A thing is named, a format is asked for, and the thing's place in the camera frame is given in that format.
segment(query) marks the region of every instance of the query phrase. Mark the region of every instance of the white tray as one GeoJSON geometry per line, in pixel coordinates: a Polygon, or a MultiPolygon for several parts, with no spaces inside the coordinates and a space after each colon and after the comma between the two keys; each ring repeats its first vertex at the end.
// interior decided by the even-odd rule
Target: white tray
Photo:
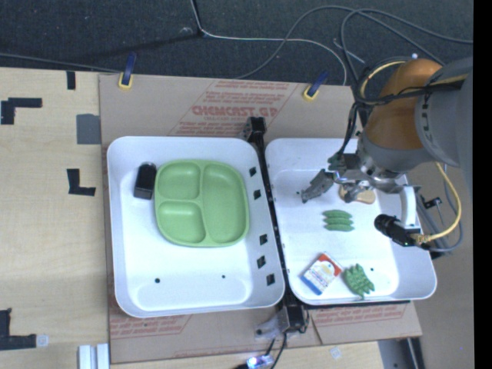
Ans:
{"type": "Polygon", "coordinates": [[[123,137],[108,149],[115,294],[133,317],[273,306],[285,281],[256,151],[235,138],[123,137]],[[237,244],[190,248],[159,232],[154,202],[134,198],[138,167],[174,160],[219,161],[236,168],[248,193],[250,227],[237,244]],[[250,169],[256,173],[251,176],[250,169]],[[261,196],[254,199],[254,192],[261,196]]]}
{"type": "MultiPolygon", "coordinates": [[[[360,264],[375,285],[365,301],[402,301],[428,298],[437,285],[430,255],[420,248],[403,248],[374,227],[379,214],[400,217],[401,201],[395,194],[376,192],[369,204],[345,204],[336,186],[303,204],[300,192],[342,144],[341,139],[277,139],[266,150],[268,174],[274,196],[288,280],[294,294],[312,305],[360,303],[341,277],[322,295],[316,295],[300,276],[314,260],[327,252],[343,268],[360,264]],[[327,231],[322,212],[343,209],[353,215],[356,229],[327,231]]],[[[352,140],[347,151],[354,151],[352,140]]]]}

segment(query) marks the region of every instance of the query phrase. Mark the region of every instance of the yellow cable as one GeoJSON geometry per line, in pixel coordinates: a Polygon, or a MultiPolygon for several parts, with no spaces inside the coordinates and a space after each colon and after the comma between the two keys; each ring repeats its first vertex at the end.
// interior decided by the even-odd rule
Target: yellow cable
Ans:
{"type": "Polygon", "coordinates": [[[454,199],[456,200],[456,207],[457,207],[456,218],[454,219],[453,223],[448,228],[446,228],[446,230],[439,232],[438,234],[411,234],[410,235],[411,238],[413,238],[415,241],[417,241],[418,244],[421,244],[424,242],[430,242],[430,241],[433,241],[434,239],[442,238],[443,236],[450,234],[458,226],[458,223],[460,222],[460,219],[461,219],[460,197],[458,196],[456,189],[454,188],[453,184],[451,183],[451,180],[446,175],[446,172],[444,172],[444,169],[440,166],[440,164],[438,162],[436,162],[435,165],[436,165],[437,169],[439,170],[440,174],[443,176],[444,180],[446,181],[447,185],[449,186],[449,189],[451,190],[451,193],[454,196],[454,199]]]}

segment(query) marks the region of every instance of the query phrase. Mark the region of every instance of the wooden surface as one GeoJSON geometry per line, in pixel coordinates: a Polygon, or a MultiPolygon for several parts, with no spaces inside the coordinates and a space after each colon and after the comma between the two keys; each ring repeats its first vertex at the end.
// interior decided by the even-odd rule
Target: wooden surface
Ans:
{"type": "MultiPolygon", "coordinates": [[[[42,98],[0,125],[0,310],[12,335],[47,334],[49,346],[0,351],[1,368],[75,368],[77,347],[108,342],[100,145],[78,145],[76,116],[99,115],[98,75],[0,68],[0,100],[42,98]],[[68,194],[68,168],[94,197],[68,194]]],[[[111,367],[233,368],[247,354],[111,367]]],[[[382,368],[377,342],[287,349],[277,366],[382,368]]]]}

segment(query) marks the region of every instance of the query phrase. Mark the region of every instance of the hole in bin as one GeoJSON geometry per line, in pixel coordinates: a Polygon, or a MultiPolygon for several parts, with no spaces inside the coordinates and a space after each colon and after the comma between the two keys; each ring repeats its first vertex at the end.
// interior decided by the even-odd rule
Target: hole in bin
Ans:
{"type": "Polygon", "coordinates": [[[267,263],[267,261],[264,259],[264,255],[262,255],[261,257],[259,257],[259,259],[256,260],[256,264],[258,266],[258,269],[263,267],[266,263],[267,263]]]}
{"type": "Polygon", "coordinates": [[[267,286],[273,284],[275,282],[275,275],[274,274],[269,274],[267,276],[267,286]]]}

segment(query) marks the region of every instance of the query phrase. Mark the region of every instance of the yellow and blue clamp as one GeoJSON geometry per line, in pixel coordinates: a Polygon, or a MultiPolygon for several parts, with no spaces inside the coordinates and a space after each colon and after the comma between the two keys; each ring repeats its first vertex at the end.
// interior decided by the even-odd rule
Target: yellow and blue clamp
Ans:
{"type": "Polygon", "coordinates": [[[135,61],[137,60],[137,54],[131,52],[126,60],[125,71],[120,74],[118,79],[118,87],[121,90],[129,90],[133,85],[133,68],[135,67],[135,61]]]}
{"type": "Polygon", "coordinates": [[[320,86],[326,82],[327,78],[328,71],[323,71],[322,73],[320,73],[316,81],[314,81],[312,85],[307,86],[306,90],[304,90],[304,93],[302,94],[304,100],[313,101],[319,93],[320,86]]]}

